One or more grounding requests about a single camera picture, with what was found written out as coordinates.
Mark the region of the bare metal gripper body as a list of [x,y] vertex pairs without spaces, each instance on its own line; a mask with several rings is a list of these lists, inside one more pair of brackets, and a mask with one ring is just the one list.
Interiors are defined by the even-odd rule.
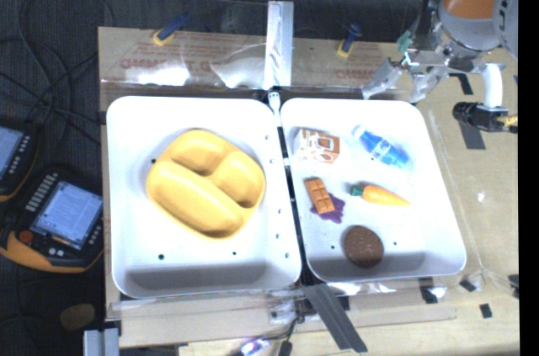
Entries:
[[403,68],[414,76],[434,69],[473,72],[483,52],[468,48],[447,35],[403,35]]

